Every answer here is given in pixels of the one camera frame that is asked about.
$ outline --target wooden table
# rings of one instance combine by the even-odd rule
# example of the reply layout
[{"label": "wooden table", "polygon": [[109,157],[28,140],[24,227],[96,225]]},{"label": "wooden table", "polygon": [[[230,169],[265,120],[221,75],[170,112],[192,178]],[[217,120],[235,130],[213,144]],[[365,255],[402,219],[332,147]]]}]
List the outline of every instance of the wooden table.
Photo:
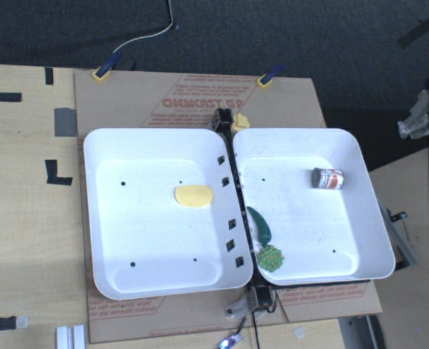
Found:
[{"label": "wooden table", "polygon": [[[73,70],[0,65],[0,317],[27,316],[28,328],[0,332],[0,348],[53,348],[57,326],[87,324],[79,162],[75,137],[55,137],[54,109],[75,108]],[[47,185],[45,160],[71,186]],[[298,338],[294,329],[305,336]],[[159,337],[88,348],[214,348],[232,332]],[[244,329],[236,348],[256,348]],[[337,320],[259,328],[261,348],[343,349]]]}]

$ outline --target white tray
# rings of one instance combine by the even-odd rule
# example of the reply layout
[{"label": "white tray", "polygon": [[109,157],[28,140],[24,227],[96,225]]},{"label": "white tray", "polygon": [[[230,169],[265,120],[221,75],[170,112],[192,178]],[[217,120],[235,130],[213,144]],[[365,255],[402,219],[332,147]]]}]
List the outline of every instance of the white tray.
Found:
[{"label": "white tray", "polygon": [[[395,260],[356,139],[341,129],[245,129],[234,137],[246,206],[272,233],[284,264],[261,274],[272,284],[389,276]],[[312,188],[315,167],[341,169],[340,190]],[[256,225],[249,227],[260,250]]]},{"label": "white tray", "polygon": [[[250,280],[252,258],[219,135],[97,129],[85,139],[84,157],[93,276],[106,297],[230,289]],[[208,185],[212,203],[181,206],[179,185]]]}]

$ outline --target white cable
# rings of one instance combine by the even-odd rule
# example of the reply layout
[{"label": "white cable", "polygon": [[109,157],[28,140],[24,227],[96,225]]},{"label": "white cable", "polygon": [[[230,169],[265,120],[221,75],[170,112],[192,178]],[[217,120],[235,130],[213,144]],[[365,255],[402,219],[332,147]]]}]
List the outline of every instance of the white cable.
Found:
[{"label": "white cable", "polygon": [[169,7],[169,17],[170,17],[170,19],[171,19],[171,23],[170,23],[170,24],[169,24],[165,29],[163,29],[163,30],[161,30],[161,31],[159,31],[159,32],[157,32],[157,33],[152,33],[151,35],[138,36],[138,37],[136,37],[136,38],[130,39],[130,40],[126,41],[125,43],[123,43],[123,44],[119,45],[119,47],[117,47],[116,49],[114,49],[114,50],[113,50],[113,53],[116,53],[116,52],[117,52],[117,51],[119,51],[122,47],[125,47],[126,45],[128,45],[128,44],[130,44],[130,43],[133,43],[134,41],[137,41],[137,40],[143,40],[143,39],[150,39],[150,38],[154,38],[154,37],[156,37],[156,36],[159,36],[159,35],[161,35],[161,34],[163,34],[163,33],[167,32],[167,31],[172,27],[172,25],[174,25],[174,18],[173,18],[173,16],[172,16],[172,5],[171,5],[171,0],[167,0],[167,2],[168,2],[168,7]]}]

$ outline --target yellow object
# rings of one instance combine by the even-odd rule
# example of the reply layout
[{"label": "yellow object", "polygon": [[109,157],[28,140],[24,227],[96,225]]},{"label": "yellow object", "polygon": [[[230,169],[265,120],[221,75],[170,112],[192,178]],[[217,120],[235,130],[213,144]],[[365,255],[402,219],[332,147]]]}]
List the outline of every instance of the yellow object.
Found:
[{"label": "yellow object", "polygon": [[212,202],[213,192],[205,185],[184,185],[176,187],[175,197],[181,206],[202,208]]},{"label": "yellow object", "polygon": [[242,129],[250,128],[249,119],[242,115],[241,113],[237,113],[234,115],[234,122],[232,124],[232,129],[236,132],[241,131]]},{"label": "yellow object", "polygon": [[266,83],[266,84],[263,84],[262,82],[261,82],[261,80],[264,78],[266,76],[266,74],[264,74],[264,75],[261,75],[258,79],[257,79],[257,87],[259,87],[259,88],[261,88],[261,89],[265,89],[265,88],[268,88],[270,85],[271,85],[271,83],[273,82],[273,79],[271,79],[268,83]]},{"label": "yellow object", "polygon": [[93,71],[92,72],[92,78],[95,80],[95,81],[98,81],[99,83],[101,83],[103,80],[105,80],[109,75],[110,75],[110,71],[108,70],[108,71],[106,71],[104,74],[103,74],[103,76],[101,77],[101,78],[99,78],[98,76],[97,76],[97,72],[98,72],[98,70],[99,70],[100,68],[97,68],[95,71]]}]

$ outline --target toy can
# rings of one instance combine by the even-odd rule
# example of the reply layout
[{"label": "toy can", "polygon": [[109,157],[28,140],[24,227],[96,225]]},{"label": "toy can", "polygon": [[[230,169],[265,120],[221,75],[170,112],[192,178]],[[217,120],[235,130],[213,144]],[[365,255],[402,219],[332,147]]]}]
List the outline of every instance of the toy can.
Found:
[{"label": "toy can", "polygon": [[315,168],[311,173],[311,185],[320,189],[340,189],[344,174],[340,169]]}]

